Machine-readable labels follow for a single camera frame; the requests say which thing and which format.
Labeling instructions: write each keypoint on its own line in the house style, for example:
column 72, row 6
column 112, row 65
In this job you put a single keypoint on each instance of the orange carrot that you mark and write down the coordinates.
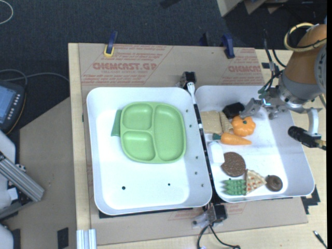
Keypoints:
column 232, row 139

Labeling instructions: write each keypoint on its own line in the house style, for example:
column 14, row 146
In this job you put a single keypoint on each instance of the brown doughnut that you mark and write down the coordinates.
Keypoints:
column 274, row 183

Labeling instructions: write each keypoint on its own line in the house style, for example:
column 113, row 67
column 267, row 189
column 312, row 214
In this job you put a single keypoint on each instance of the black box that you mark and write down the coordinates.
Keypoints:
column 232, row 109

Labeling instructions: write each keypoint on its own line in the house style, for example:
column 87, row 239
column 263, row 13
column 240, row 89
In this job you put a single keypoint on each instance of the green divided plate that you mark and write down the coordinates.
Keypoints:
column 166, row 131

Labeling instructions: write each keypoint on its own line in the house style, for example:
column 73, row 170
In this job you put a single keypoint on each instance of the beige waffle cone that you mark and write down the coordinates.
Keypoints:
column 225, row 122

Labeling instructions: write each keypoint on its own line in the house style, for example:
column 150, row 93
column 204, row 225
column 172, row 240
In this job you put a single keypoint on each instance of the white plastic tray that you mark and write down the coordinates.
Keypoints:
column 269, row 154
column 145, row 185

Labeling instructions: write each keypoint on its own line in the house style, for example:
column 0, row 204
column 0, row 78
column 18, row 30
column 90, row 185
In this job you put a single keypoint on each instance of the brown biscuit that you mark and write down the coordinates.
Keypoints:
column 233, row 164

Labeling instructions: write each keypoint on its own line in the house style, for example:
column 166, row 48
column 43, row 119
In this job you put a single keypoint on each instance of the pizza slice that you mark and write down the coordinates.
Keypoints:
column 254, row 181

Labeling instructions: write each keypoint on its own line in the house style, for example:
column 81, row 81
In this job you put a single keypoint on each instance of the white bottle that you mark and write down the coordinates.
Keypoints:
column 216, row 152

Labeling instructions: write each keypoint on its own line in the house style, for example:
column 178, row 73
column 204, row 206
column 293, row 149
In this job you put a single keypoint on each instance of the brown cardboard board red print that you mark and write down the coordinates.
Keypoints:
column 145, row 69

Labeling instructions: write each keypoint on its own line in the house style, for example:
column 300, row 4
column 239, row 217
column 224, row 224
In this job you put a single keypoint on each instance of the black pen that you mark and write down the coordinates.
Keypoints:
column 319, row 238

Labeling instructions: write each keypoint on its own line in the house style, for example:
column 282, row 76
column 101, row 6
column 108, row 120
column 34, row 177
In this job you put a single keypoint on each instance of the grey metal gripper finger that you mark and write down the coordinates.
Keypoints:
column 252, row 107
column 274, row 113

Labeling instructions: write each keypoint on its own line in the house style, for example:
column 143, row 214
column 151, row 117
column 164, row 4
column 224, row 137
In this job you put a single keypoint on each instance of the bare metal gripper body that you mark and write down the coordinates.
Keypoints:
column 278, row 104

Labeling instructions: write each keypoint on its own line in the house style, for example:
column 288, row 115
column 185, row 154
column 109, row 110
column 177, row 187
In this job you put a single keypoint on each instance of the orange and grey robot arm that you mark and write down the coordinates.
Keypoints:
column 303, row 61

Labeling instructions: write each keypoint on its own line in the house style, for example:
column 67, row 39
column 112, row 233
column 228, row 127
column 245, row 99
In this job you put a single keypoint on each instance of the orange pumpkin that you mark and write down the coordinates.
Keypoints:
column 243, row 127

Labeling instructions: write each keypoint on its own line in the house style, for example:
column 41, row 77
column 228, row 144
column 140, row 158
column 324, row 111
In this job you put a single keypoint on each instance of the green pea pods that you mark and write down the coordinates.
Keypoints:
column 234, row 187

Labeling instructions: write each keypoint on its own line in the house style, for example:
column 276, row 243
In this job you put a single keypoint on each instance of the thin black and white rod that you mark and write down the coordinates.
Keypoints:
column 200, row 121

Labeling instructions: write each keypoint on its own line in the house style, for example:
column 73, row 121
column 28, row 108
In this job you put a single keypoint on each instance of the black cylinder on white bracket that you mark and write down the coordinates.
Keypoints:
column 301, row 133

